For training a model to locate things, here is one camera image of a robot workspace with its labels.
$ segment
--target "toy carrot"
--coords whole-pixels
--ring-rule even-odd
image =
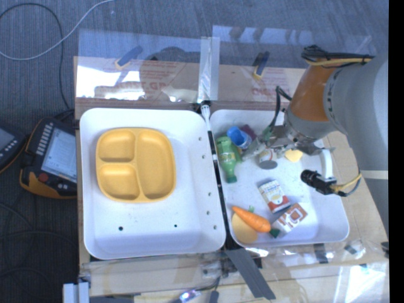
[[[248,224],[255,231],[269,232],[271,230],[270,222],[262,216],[239,208],[238,206],[233,206],[232,209],[246,224]]]

